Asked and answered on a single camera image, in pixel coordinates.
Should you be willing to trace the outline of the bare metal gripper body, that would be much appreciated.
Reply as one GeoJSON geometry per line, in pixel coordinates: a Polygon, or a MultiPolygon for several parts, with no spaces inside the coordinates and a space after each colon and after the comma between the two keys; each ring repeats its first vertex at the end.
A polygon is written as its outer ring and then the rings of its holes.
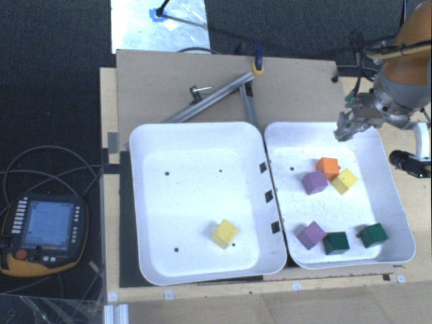
{"type": "Polygon", "coordinates": [[[360,93],[349,112],[349,126],[354,131],[381,128],[384,124],[400,130],[410,129],[410,109],[385,93],[360,93]]]}

